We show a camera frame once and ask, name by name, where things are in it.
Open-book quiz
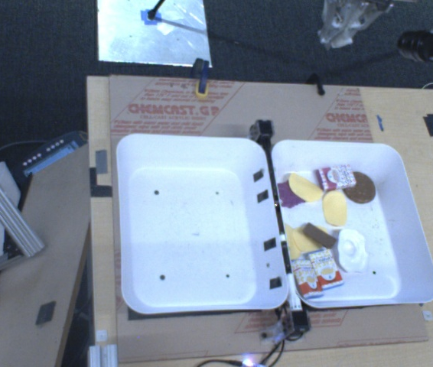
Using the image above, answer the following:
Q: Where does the red and white carton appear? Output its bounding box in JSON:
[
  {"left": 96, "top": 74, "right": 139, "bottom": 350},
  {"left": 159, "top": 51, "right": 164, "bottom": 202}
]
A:
[{"left": 317, "top": 164, "right": 357, "bottom": 192}]

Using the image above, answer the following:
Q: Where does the purple flat toy slice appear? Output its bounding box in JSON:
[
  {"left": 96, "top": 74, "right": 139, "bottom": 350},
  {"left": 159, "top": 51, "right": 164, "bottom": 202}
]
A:
[{"left": 276, "top": 180, "right": 303, "bottom": 209}]

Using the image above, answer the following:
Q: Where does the white fried egg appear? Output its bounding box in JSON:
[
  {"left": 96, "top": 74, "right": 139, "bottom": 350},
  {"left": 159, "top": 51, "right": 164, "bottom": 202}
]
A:
[{"left": 332, "top": 228, "right": 370, "bottom": 274}]

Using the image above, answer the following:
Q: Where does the yellow potato chip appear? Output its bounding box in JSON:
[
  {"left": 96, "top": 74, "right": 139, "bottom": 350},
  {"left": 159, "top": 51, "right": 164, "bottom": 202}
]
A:
[
  {"left": 288, "top": 171, "right": 324, "bottom": 203},
  {"left": 291, "top": 226, "right": 327, "bottom": 255},
  {"left": 321, "top": 190, "right": 348, "bottom": 228},
  {"left": 284, "top": 223, "right": 302, "bottom": 261}
]

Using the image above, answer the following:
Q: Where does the brown round biscuit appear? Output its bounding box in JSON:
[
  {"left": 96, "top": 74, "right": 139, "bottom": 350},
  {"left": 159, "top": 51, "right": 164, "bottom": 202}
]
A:
[{"left": 342, "top": 171, "right": 377, "bottom": 205}]

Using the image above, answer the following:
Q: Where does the black block with thin wires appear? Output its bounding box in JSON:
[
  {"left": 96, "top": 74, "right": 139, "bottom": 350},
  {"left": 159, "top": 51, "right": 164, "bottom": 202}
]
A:
[
  {"left": 273, "top": 307, "right": 312, "bottom": 340},
  {"left": 249, "top": 119, "right": 275, "bottom": 144}
]

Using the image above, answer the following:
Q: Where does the thin black and white rod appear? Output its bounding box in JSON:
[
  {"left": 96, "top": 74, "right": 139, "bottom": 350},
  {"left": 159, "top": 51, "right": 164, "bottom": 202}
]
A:
[{"left": 261, "top": 135, "right": 302, "bottom": 313}]

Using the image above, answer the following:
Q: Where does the brown cardboard board red print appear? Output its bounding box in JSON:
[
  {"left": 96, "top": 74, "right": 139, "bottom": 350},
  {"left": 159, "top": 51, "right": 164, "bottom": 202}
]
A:
[{"left": 108, "top": 75, "right": 430, "bottom": 363}]

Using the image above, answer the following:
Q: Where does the brown chocolate bar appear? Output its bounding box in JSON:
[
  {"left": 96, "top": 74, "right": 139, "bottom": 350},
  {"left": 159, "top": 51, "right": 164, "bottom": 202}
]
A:
[{"left": 301, "top": 222, "right": 337, "bottom": 249}]

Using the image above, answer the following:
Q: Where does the white plastic tray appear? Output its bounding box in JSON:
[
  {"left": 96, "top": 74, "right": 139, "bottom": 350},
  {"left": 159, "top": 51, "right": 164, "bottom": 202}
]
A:
[
  {"left": 271, "top": 139, "right": 433, "bottom": 310},
  {"left": 116, "top": 133, "right": 291, "bottom": 316}
]

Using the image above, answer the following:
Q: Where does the orange and white carton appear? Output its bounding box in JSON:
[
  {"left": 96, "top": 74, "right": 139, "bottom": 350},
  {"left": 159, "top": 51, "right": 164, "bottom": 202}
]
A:
[
  {"left": 290, "top": 258, "right": 324, "bottom": 300},
  {"left": 308, "top": 248, "right": 345, "bottom": 291}
]

